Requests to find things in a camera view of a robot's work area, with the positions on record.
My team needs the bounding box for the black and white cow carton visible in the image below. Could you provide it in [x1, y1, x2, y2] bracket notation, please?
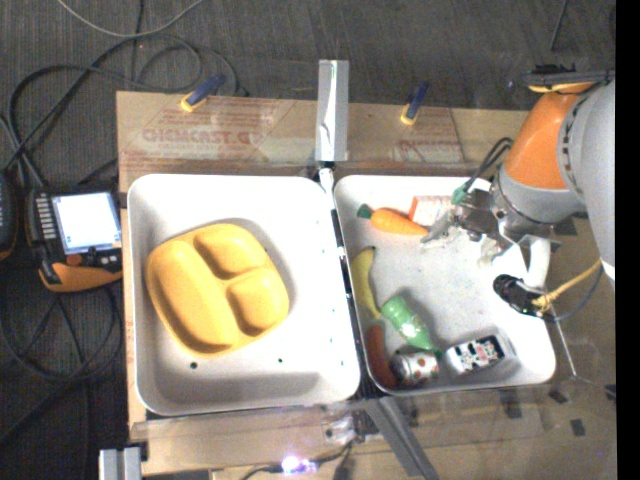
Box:
[444, 334, 517, 376]

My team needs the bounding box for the black cylinder on white bracket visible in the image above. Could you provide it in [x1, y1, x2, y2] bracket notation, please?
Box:
[492, 235, 554, 318]

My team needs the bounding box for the yellow divided plate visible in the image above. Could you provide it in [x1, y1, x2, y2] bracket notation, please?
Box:
[144, 222, 292, 356]

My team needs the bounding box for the brown cardboard board red print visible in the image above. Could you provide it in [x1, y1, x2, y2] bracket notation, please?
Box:
[115, 90, 617, 478]

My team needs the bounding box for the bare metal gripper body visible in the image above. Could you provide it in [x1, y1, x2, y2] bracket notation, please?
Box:
[451, 187, 525, 249]

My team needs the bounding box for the yellow banana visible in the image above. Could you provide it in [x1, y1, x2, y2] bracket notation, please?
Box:
[349, 245, 387, 322]

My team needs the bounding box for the orange and white carton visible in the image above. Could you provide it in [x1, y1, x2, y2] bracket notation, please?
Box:
[408, 194, 455, 227]

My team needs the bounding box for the green bottle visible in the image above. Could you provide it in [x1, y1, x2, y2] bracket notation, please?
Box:
[380, 295, 445, 358]

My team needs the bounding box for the orange carrot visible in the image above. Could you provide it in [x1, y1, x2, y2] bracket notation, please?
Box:
[356, 203, 431, 237]

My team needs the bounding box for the brown sausage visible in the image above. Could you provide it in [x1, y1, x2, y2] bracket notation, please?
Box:
[366, 324, 400, 390]

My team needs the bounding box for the white can with red spots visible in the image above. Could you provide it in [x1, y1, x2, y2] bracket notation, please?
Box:
[389, 350, 441, 387]

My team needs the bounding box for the white plastic tray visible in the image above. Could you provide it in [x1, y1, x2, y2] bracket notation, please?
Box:
[333, 174, 558, 397]
[126, 172, 362, 417]

